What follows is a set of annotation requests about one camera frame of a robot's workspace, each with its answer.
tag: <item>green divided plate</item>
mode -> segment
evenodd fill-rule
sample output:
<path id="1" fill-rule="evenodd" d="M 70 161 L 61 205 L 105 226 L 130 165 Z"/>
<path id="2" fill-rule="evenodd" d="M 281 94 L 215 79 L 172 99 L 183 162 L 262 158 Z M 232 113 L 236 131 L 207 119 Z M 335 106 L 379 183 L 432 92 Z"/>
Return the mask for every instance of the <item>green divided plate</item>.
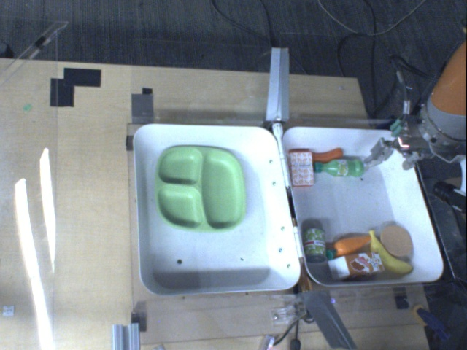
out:
<path id="1" fill-rule="evenodd" d="M 246 211 L 242 167 L 224 149 L 168 148 L 158 161 L 155 198 L 170 225 L 197 231 L 235 227 Z"/>

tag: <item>toy carrot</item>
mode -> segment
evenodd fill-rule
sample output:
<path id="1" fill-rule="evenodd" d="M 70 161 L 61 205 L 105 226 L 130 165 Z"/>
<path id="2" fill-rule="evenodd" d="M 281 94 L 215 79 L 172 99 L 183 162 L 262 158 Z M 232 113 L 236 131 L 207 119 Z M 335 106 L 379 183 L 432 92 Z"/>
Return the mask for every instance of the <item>toy carrot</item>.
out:
<path id="1" fill-rule="evenodd" d="M 370 241 L 371 237 L 369 235 L 349 237 L 338 240 L 334 243 L 336 257 L 341 257 L 342 255 L 355 253 L 359 249 L 363 248 Z"/>
<path id="2" fill-rule="evenodd" d="M 324 153 L 312 153 L 313 162 L 321 162 L 321 163 L 328 163 L 332 160 L 338 160 L 342 158 L 344 152 L 342 152 L 341 148 L 335 148 L 330 150 L 329 152 Z"/>

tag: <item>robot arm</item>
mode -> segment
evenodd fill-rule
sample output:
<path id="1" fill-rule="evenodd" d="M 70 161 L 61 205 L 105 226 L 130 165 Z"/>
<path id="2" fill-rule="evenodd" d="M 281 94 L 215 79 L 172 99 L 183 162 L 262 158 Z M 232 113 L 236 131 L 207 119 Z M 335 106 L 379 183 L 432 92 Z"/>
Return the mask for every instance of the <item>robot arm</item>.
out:
<path id="1" fill-rule="evenodd" d="M 464 42 L 449 60 L 418 115 L 409 115 L 409 102 L 404 101 L 402 117 L 390 128 L 394 140 L 377 142 L 364 161 L 367 168 L 387 160 L 393 150 L 404 156 L 405 169 L 423 158 L 436 156 L 448 163 L 461 163 L 463 185 L 456 192 L 466 195 L 466 66 Z"/>

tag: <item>green can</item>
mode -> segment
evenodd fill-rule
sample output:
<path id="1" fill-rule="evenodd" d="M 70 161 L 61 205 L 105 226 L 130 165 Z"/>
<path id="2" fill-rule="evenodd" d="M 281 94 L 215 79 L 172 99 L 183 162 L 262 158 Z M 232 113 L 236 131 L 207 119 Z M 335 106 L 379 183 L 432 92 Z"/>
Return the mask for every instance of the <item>green can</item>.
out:
<path id="1" fill-rule="evenodd" d="M 325 233 L 319 228 L 308 228 L 304 234 L 304 249 L 307 262 L 317 263 L 326 260 Z"/>

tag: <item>banana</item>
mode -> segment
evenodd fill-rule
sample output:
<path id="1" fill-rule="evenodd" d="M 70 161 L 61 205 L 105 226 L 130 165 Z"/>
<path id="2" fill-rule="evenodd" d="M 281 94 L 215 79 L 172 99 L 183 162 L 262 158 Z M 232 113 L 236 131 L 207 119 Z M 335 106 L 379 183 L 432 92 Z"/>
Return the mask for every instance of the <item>banana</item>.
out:
<path id="1" fill-rule="evenodd" d="M 391 254 L 389 254 L 386 248 L 379 242 L 373 230 L 371 230 L 369 234 L 371 237 L 371 251 L 379 254 L 382 264 L 388 271 L 405 274 L 411 272 L 414 269 L 407 262 L 398 260 L 396 257 L 393 257 Z"/>

